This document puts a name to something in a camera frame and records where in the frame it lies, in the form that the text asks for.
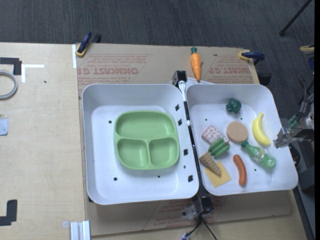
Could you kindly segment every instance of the toy hot dog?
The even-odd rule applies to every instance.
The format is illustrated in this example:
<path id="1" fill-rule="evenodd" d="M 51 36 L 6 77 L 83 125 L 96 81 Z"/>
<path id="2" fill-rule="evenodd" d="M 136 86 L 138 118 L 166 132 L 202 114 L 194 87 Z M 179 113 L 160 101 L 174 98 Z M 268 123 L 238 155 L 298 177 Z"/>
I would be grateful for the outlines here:
<path id="1" fill-rule="evenodd" d="M 245 164 L 238 154 L 235 154 L 233 156 L 233 161 L 239 170 L 239 184 L 241 186 L 244 186 L 246 185 L 246 182 L 247 182 L 247 170 L 246 170 Z"/>

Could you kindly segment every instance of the toy food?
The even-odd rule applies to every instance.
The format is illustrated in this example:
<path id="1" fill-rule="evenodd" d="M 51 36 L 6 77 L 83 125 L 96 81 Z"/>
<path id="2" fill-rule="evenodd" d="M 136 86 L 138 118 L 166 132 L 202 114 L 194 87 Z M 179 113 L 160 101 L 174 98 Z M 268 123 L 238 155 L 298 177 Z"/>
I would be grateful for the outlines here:
<path id="1" fill-rule="evenodd" d="M 205 152 L 202 156 L 199 157 L 200 162 L 211 169 L 216 175 L 221 176 L 221 171 L 217 163 L 212 158 L 209 152 Z"/>
<path id="2" fill-rule="evenodd" d="M 201 78 L 201 58 L 200 58 L 200 55 L 197 53 L 197 48 L 192 47 L 191 52 L 192 52 L 190 56 L 191 67 L 192 67 L 195 79 L 199 82 Z"/>
<path id="3" fill-rule="evenodd" d="M 259 116 L 252 122 L 252 133 L 257 142 L 261 145 L 269 146 L 271 144 L 269 138 L 265 135 L 262 130 L 262 117 L 263 113 L 260 112 Z"/>
<path id="4" fill-rule="evenodd" d="M 205 140 L 207 143 L 212 144 L 218 138 L 223 138 L 225 142 L 228 142 L 229 139 L 224 136 L 218 129 L 216 129 L 212 124 L 204 131 L 201 135 L 201 138 Z"/>
<path id="5" fill-rule="evenodd" d="M 225 142 L 222 137 L 219 137 L 214 143 L 209 146 L 208 152 L 210 152 L 214 158 L 219 158 L 229 149 L 229 143 Z"/>
<path id="6" fill-rule="evenodd" d="M 235 114 L 238 114 L 241 109 L 241 103 L 239 100 L 231 98 L 225 107 L 229 113 L 234 112 Z"/>
<path id="7" fill-rule="evenodd" d="M 247 170 L 244 162 L 238 154 L 233 156 L 233 161 L 239 171 L 239 185 L 244 186 L 247 183 Z"/>
<path id="8" fill-rule="evenodd" d="M 205 174 L 209 178 L 209 180 L 214 188 L 217 188 L 217 187 L 219 187 L 219 186 L 221 186 L 231 180 L 231 177 L 230 177 L 228 171 L 226 170 L 226 168 L 224 167 L 224 165 L 222 164 L 222 162 L 218 161 L 218 162 L 216 162 L 216 164 L 219 166 L 219 168 L 221 170 L 221 176 L 216 175 L 208 168 L 204 169 Z"/>
<path id="9" fill-rule="evenodd" d="M 262 165 L 265 169 L 270 170 L 276 165 L 276 160 L 260 147 L 251 146 L 246 140 L 241 143 L 241 147 L 246 149 L 253 161 Z"/>
<path id="10" fill-rule="evenodd" d="M 226 127 L 226 135 L 231 141 L 240 143 L 248 138 L 248 130 L 241 122 L 233 121 Z"/>

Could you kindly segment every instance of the toy ice cream cone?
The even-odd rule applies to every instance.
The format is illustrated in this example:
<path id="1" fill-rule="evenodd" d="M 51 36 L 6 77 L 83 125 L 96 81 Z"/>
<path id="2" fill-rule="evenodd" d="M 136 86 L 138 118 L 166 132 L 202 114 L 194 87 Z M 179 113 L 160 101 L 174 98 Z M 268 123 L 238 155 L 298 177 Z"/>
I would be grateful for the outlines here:
<path id="1" fill-rule="evenodd" d="M 221 170 L 209 152 L 205 152 L 199 157 L 199 160 L 204 166 L 208 167 L 216 175 L 221 176 Z"/>

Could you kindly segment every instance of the white tray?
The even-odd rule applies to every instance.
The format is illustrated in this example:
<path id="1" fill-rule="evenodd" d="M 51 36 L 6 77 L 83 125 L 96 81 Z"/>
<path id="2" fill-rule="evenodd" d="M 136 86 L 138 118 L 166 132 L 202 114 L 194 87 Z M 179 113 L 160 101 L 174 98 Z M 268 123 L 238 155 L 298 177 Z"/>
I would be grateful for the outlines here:
<path id="1" fill-rule="evenodd" d="M 213 125 L 225 136 L 227 126 L 233 121 L 243 123 L 248 130 L 248 142 L 252 146 L 261 147 L 252 133 L 252 122 L 263 112 L 262 129 L 270 141 L 277 138 L 282 125 L 273 96 L 268 88 L 259 84 L 195 84 L 186 91 L 192 132 L 198 155 L 208 150 L 209 144 L 201 138 L 202 133 Z M 234 98 L 242 104 L 238 114 L 229 113 L 226 104 Z M 257 165 L 249 154 L 241 148 L 240 144 L 230 141 L 229 151 L 217 158 L 228 171 L 231 180 L 214 188 L 204 172 L 201 164 L 202 181 L 206 190 L 216 196 L 291 190 L 298 184 L 298 174 L 288 146 L 276 148 L 273 143 L 264 149 L 267 154 L 274 157 L 276 165 L 272 170 L 265 170 Z M 241 156 L 247 171 L 246 185 L 239 185 L 238 169 L 233 156 Z"/>
<path id="2" fill-rule="evenodd" d="M 187 88 L 186 97 L 199 156 L 209 147 L 201 138 L 209 125 L 214 125 L 226 135 L 226 127 L 230 122 L 242 122 L 248 129 L 248 142 L 254 146 L 259 144 L 252 135 L 251 125 L 260 112 L 264 113 L 262 128 L 270 140 L 277 138 L 282 127 L 273 96 L 262 85 L 194 84 Z M 237 115 L 226 110 L 230 98 L 242 104 Z M 87 192 L 95 203 L 112 205 L 188 199 L 198 192 L 199 178 L 183 97 L 178 88 L 170 84 L 92 84 L 83 90 L 82 107 Z M 180 150 L 175 165 L 158 170 L 133 170 L 120 163 L 115 151 L 114 122 L 123 112 L 136 110 L 161 111 L 173 118 Z M 217 161 L 223 163 L 231 180 L 214 188 L 201 164 L 204 187 L 216 196 L 295 188 L 298 174 L 289 148 L 275 148 L 272 143 L 266 152 L 276 159 L 276 166 L 270 171 L 255 164 L 239 144 L 230 142 L 228 153 Z M 233 162 L 235 154 L 242 157 L 246 166 L 247 183 L 244 187 L 239 185 L 238 169 Z"/>
<path id="3" fill-rule="evenodd" d="M 82 93 L 86 179 L 97 204 L 187 199 L 199 189 L 181 92 L 169 84 L 92 84 Z M 166 169 L 134 170 L 115 151 L 114 127 L 123 112 L 149 110 L 170 115 L 179 138 L 179 160 Z"/>

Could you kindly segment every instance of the toy cucumber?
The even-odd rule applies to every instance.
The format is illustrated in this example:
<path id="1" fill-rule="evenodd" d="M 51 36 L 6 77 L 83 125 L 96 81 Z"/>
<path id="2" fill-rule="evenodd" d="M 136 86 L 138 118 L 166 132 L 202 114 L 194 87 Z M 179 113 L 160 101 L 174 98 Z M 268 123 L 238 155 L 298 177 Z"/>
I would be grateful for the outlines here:
<path id="1" fill-rule="evenodd" d="M 212 151 L 211 151 L 211 155 L 216 156 L 216 153 L 223 149 L 227 144 L 223 141 L 221 142 L 219 145 L 217 145 Z"/>
<path id="2" fill-rule="evenodd" d="M 219 144 L 223 142 L 224 142 L 224 138 L 222 137 L 217 138 L 216 141 L 209 146 L 208 151 L 212 153 L 212 150 L 214 150 L 215 147 L 217 147 Z"/>
<path id="3" fill-rule="evenodd" d="M 227 152 L 230 149 L 230 145 L 226 145 L 223 148 L 221 148 L 217 153 L 213 154 L 214 158 L 221 157 L 225 152 Z"/>

